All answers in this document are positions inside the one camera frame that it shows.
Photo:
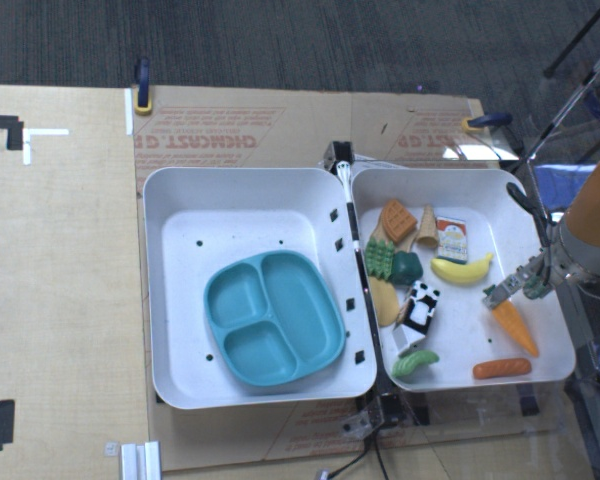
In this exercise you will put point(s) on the brown cardboard board red print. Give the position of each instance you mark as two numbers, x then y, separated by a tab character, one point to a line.
280	128

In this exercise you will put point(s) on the yellow banana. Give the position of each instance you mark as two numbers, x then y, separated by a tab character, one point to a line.
460	272

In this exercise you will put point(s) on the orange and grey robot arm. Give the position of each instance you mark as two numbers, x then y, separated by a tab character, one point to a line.
587	208

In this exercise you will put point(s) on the white plastic tray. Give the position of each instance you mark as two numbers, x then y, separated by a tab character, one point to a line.
180	288
460	318

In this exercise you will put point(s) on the orange sausage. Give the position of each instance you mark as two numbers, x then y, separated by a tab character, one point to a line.
501	368

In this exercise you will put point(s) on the green pea pod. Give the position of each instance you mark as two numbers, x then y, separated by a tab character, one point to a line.
414	363

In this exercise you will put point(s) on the blue divided plate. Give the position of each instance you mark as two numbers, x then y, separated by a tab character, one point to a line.
290	293

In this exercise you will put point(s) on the orange carrot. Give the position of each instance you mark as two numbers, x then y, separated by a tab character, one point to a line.
517	325

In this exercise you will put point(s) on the tan flat toy piece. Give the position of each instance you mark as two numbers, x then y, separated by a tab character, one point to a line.
405	244

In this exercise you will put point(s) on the brown waffle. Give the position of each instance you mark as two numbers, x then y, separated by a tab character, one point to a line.
397	220

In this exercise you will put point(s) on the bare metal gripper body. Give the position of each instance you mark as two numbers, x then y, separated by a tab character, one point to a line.
542	268

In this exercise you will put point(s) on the dark green pepper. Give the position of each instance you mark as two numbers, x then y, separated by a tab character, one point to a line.
406	268

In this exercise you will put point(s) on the orange and white carton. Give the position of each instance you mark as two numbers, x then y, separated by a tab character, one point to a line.
452	240

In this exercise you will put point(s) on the black and white milk carton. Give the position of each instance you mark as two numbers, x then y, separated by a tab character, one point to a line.
420	313

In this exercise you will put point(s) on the light green bumpy toy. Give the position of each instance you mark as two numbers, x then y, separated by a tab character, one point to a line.
378	257

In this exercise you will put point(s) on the thin black and white rod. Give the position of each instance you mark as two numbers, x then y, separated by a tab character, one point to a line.
360	263

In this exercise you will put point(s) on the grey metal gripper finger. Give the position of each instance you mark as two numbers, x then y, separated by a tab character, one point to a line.
505	288

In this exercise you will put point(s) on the tan ice cream cone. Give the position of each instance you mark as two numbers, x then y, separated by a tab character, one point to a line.
428	228

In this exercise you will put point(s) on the yellow oval toy piece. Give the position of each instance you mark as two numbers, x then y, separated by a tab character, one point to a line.
384	302

